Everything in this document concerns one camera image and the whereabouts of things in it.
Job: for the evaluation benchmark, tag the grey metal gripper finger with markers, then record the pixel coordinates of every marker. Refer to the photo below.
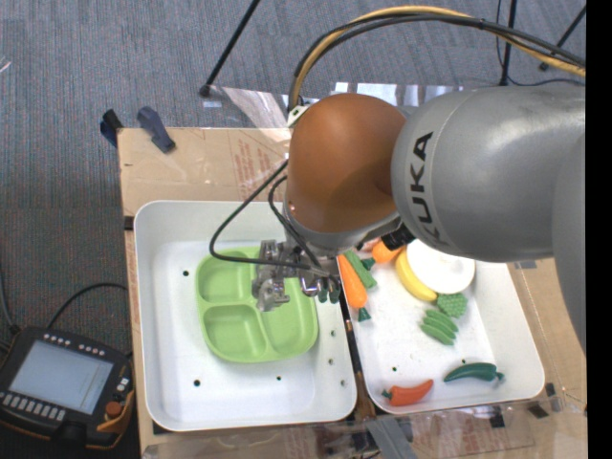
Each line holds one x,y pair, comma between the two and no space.
270,294
312,286

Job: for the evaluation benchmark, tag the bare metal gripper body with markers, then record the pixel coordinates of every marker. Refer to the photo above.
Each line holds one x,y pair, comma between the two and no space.
279,258

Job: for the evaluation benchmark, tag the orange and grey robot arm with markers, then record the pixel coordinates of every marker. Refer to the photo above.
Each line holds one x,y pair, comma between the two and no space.
478,175

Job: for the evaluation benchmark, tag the green divided plate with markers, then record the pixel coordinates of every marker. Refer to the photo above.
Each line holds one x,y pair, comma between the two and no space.
229,323

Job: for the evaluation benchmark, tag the green bean pod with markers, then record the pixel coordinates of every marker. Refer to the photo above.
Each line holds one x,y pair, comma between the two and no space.
362,270

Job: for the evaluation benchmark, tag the small orange carrot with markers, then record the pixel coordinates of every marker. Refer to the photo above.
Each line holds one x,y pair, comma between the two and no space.
383,253

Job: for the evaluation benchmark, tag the yellow banana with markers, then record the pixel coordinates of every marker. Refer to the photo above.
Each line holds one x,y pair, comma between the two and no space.
411,280

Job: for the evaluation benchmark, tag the white plastic tray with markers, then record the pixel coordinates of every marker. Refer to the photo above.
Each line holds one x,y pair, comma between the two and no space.
172,333
401,352

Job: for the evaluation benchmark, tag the brown cardboard board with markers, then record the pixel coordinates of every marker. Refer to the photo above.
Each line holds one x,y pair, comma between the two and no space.
191,170

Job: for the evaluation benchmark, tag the white round plate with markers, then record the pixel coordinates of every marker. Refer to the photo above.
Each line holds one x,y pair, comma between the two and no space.
442,270

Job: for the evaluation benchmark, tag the green pea pods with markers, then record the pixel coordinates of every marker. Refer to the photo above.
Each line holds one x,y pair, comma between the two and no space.
439,327

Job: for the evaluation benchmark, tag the green broccoli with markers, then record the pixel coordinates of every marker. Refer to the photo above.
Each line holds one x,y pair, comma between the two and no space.
452,304

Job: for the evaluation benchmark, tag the orange chili pepper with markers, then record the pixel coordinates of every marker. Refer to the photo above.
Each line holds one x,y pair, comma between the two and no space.
408,394

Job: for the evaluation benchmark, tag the green chili pepper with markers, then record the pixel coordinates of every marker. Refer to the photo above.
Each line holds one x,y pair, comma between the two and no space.
471,372

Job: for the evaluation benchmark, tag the black tripod stand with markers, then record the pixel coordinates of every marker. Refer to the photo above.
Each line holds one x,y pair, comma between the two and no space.
234,38
509,31

